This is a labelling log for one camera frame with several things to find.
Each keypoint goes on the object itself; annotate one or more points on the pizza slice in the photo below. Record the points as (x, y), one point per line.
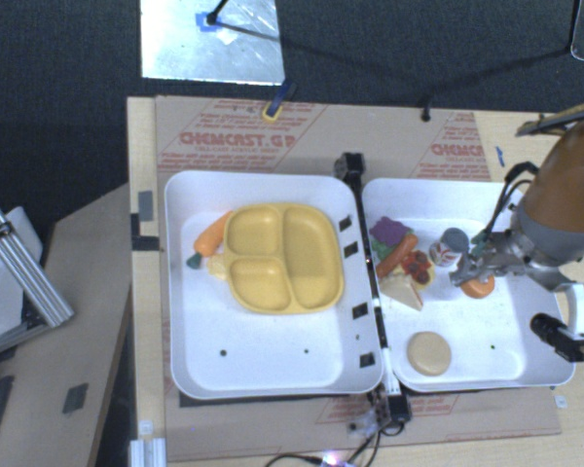
(418, 266)

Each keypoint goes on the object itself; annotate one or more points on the green broccoli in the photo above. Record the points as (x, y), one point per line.
(380, 250)

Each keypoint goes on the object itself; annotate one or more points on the beige round biscuit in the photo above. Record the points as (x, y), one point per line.
(428, 353)

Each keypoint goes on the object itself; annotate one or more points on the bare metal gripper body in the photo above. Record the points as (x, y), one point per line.
(513, 259)

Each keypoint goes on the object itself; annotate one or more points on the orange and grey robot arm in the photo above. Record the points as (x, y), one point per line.
(564, 188)

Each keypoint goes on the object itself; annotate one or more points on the white plastic tray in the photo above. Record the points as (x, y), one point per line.
(486, 338)
(253, 348)

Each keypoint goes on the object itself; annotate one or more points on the black cylinder on white bracket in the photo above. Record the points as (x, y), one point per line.
(557, 334)

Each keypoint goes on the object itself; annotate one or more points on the red and white can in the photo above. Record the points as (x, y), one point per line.
(447, 251)

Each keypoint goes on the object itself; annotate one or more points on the orange carrot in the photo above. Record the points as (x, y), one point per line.
(213, 234)

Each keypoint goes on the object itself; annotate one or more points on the thin black and white rod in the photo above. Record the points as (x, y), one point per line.
(373, 290)

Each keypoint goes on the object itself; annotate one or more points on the orange doughnut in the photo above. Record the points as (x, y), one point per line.
(479, 288)

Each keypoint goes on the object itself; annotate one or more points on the brown cardboard board red print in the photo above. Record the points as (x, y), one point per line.
(253, 134)

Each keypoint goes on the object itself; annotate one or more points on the orange sausage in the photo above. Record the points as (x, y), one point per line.
(398, 255)

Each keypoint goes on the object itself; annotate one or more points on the yellow divided plate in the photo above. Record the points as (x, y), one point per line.
(302, 256)

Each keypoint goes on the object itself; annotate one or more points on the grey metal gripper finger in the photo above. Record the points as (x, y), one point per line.
(484, 273)
(460, 274)

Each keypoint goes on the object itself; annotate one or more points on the pale yellow toy food piece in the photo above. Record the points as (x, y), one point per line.
(217, 266)

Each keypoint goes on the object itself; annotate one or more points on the white bread wedge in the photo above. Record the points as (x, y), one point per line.
(403, 291)

